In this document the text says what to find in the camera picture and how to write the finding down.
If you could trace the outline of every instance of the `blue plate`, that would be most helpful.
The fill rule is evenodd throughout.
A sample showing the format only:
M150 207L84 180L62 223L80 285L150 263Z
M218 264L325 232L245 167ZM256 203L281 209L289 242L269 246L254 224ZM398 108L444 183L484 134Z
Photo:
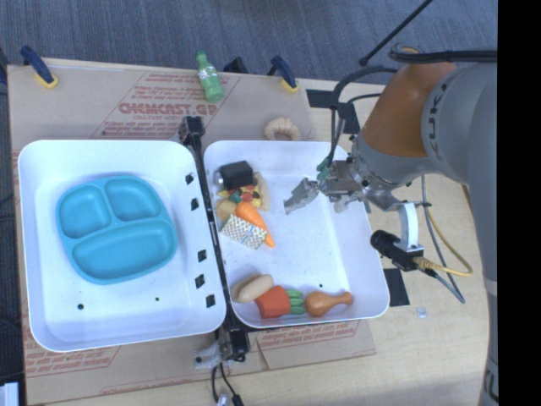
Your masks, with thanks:
M69 260L92 283L143 276L177 251L171 218L141 178L115 176L69 189L58 200L56 217Z

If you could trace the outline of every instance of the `yellow clamp tip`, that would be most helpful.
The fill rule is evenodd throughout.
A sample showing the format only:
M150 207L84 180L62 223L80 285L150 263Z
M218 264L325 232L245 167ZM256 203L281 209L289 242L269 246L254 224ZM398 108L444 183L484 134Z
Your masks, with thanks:
M298 91L298 88L299 88L299 85L298 85L298 82L297 82L297 85L295 85L295 87L291 87L289 85L289 83L287 83L287 81L285 79L281 79L280 81L280 85L286 90L288 91L289 93L295 93L296 91Z
M52 82L47 83L42 77L40 77L39 74L34 74L34 76L36 77L36 80L38 80L38 82L43 87L46 87L47 89L54 89L58 84L58 78L54 74L51 74L51 75L52 75Z

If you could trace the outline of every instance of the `wooden table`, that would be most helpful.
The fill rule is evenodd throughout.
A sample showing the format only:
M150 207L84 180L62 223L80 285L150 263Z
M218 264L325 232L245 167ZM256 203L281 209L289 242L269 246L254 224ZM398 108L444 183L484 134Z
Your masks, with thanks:
M334 81L300 80L304 89L332 90ZM381 91L381 85L351 84L342 100ZM357 101L361 126L375 99ZM330 111L310 108L315 139L328 140ZM346 136L341 146L351 150ZM446 239L470 263L473 275L455 277L465 297L460 303L440 282L422 272L404 272L410 305L390 307L384 315L369 320L377 353L360 359L343 359L285 370L272 370L231 376L229 382L247 406L257 405L464 405L477 404L487 355L489 317L482 267L475 239L473 219L460 184L439 175L426 178L429 202L435 220ZM396 191L398 199L421 200L420 179L409 188ZM418 209L419 241L425 256L438 257L431 243L421 209ZM396 213L384 213L372 207L372 229L384 229L400 236ZM441 244L450 267L462 265ZM384 268L393 268L382 259ZM218 392L228 392L219 377ZM67 402L57 406L100 405L209 405L210 381L145 389Z

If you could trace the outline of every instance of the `cardboard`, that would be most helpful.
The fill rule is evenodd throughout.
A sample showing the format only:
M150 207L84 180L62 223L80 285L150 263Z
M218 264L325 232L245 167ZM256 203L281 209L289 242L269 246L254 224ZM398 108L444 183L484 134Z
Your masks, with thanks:
M17 161L34 140L176 139L186 115L203 117L204 148L216 140L263 140L266 123L280 115L300 128L303 140L315 139L305 92L285 92L279 77L221 74L226 97L213 105L204 100L195 70L44 60L59 79L52 90L37 82L32 67L8 67L19 236ZM194 351L210 347L213 333L62 354L42 348L30 332L21 239L18 245L30 406L210 378L210 369L196 369ZM251 332L249 340L246 361L227 363L229 374L375 354L367 321Z

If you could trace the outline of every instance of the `carrot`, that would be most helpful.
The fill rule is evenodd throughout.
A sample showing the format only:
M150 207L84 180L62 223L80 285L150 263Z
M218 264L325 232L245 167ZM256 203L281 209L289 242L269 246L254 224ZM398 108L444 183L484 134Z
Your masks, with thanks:
M254 205L252 205L249 201L240 201L237 203L237 207L235 208L235 215L259 228L263 228L263 230L267 232L263 242L265 242L271 248L275 247L274 239L271 237L269 229L265 225L263 218L261 217L260 213L257 212L257 208Z
M261 319L272 319L288 315L291 310L289 295L282 286L275 286L255 299Z

